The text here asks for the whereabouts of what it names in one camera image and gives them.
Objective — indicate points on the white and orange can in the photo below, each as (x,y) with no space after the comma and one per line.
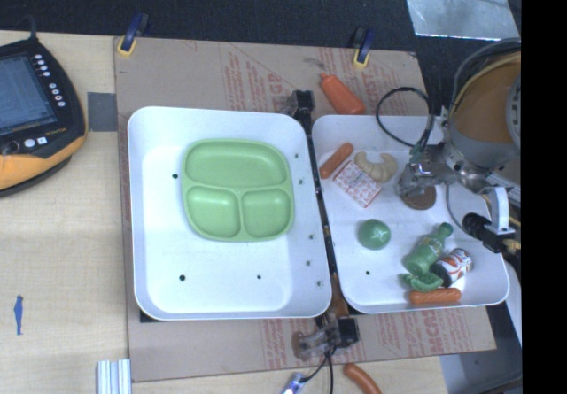
(456,266)

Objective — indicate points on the white plastic tray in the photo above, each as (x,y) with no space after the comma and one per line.
(381,281)
(212,277)

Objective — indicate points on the green divided plate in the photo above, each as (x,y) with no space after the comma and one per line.
(235,175)

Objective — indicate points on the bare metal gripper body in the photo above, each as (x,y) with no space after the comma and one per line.
(436,173)

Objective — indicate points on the brown cardboard board red print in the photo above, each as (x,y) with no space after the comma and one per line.
(199,73)

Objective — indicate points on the green bottle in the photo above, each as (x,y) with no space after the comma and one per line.
(425,252)

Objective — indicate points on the brown biscuit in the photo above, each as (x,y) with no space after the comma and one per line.
(423,202)

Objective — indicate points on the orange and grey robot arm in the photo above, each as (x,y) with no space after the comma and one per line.
(485,109)

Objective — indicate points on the orange bottle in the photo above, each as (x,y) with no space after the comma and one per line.
(343,98)

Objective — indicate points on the black cylinder on white bracket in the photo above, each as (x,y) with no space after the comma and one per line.
(480,226)

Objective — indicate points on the green leafy toy piece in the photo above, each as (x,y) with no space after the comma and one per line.
(423,282)

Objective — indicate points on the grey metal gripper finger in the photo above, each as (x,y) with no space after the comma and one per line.
(404,190)
(419,192)

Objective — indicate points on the beige croissant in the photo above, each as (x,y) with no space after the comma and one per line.
(376,168)

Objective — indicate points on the green tomato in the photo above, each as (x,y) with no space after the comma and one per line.
(374,234)

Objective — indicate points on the orange carrot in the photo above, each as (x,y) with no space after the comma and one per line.
(436,296)

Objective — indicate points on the thin black rod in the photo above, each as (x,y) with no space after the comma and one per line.
(320,188)

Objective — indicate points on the white and red packet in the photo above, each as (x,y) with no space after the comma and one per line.
(356,186)

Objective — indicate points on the orange sausage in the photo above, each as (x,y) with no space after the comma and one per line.
(361,378)
(336,160)

